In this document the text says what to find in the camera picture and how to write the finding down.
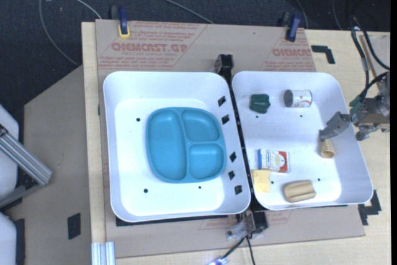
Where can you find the green toy bell pepper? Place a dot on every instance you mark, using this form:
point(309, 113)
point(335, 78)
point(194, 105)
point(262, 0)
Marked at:
point(259, 103)

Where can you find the white plastic tray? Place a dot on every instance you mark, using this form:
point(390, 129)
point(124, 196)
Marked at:
point(297, 133)
point(130, 146)

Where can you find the blue divided plate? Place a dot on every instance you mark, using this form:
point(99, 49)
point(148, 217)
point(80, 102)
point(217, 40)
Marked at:
point(167, 142)

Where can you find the brown cardboard board red print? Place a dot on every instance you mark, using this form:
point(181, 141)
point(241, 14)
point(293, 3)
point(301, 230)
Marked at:
point(186, 40)

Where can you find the small white can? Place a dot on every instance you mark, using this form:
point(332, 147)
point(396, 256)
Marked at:
point(299, 98)

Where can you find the white and red carton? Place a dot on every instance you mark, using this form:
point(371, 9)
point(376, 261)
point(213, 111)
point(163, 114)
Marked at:
point(274, 160)

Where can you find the yellow toy cheese slice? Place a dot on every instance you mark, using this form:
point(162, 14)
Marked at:
point(261, 181)

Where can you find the tan toy bread bun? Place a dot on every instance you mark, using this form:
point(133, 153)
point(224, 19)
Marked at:
point(299, 191)

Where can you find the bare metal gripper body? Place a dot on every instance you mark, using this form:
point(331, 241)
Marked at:
point(376, 116)

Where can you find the tan toy ice cream cone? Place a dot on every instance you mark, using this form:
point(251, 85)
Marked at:
point(327, 149)

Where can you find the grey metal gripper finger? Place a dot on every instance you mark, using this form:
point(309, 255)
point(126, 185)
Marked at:
point(362, 134)
point(335, 125)

